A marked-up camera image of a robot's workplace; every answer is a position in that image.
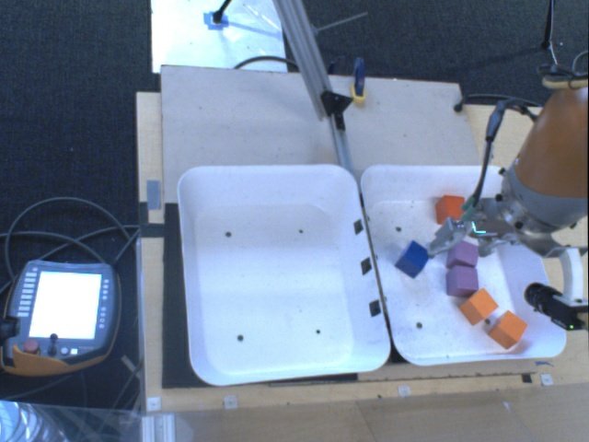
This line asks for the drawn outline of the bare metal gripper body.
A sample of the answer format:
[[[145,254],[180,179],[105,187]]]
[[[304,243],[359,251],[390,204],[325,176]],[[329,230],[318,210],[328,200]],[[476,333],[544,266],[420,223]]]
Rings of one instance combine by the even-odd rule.
[[[569,225],[567,197],[535,192],[521,182],[504,182],[493,197],[468,199],[463,218],[469,235],[508,239],[542,257],[554,255],[561,245],[553,234]]]

